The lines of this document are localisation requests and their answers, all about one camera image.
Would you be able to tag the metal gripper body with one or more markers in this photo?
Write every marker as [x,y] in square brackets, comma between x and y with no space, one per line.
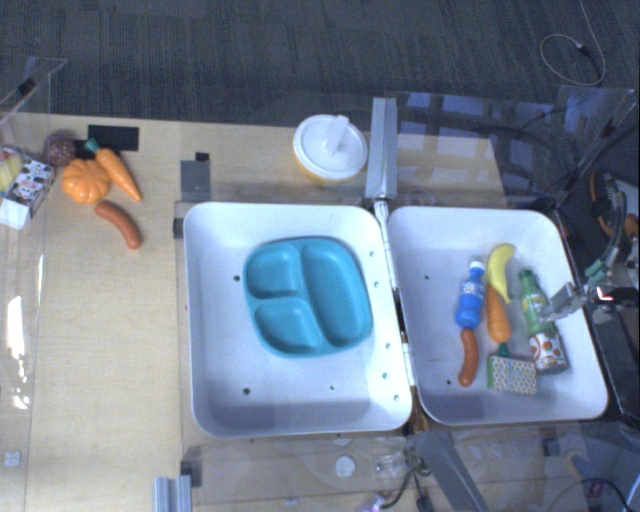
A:
[599,297]

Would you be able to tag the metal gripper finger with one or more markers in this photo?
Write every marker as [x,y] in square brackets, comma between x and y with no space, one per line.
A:
[557,312]
[566,295]

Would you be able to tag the orange carrot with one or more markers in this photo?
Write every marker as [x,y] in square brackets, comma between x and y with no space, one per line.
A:
[497,320]
[119,172]

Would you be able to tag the white plastic tray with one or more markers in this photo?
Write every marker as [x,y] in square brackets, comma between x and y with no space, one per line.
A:
[430,310]
[225,390]

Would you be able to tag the blue divided plate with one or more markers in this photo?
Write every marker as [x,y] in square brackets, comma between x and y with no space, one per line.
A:
[325,285]

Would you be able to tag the brown sausage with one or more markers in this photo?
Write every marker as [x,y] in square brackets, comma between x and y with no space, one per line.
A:
[469,357]
[120,225]

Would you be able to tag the cow print carton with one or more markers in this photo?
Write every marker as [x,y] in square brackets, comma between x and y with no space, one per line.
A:
[27,187]

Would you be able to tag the green and yellow carton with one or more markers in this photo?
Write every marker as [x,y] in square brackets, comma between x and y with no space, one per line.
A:
[512,376]

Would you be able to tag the green bottle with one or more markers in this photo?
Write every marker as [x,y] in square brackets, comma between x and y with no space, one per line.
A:
[532,305]

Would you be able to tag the yellow cup with white lid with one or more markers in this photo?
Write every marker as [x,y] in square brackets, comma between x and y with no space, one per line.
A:
[330,147]

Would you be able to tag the orange pumpkin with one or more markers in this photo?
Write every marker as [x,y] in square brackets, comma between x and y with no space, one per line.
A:
[85,181]

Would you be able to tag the white and orange can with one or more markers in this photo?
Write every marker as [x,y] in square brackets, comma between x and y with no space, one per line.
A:
[549,354]

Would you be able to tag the yellow corn cob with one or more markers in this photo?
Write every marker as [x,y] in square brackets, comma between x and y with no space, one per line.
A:
[10,170]

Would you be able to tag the blue bottle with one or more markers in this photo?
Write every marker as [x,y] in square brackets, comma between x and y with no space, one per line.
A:
[470,300]

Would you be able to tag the yellow banana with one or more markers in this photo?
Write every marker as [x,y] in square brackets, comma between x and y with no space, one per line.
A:
[500,270]

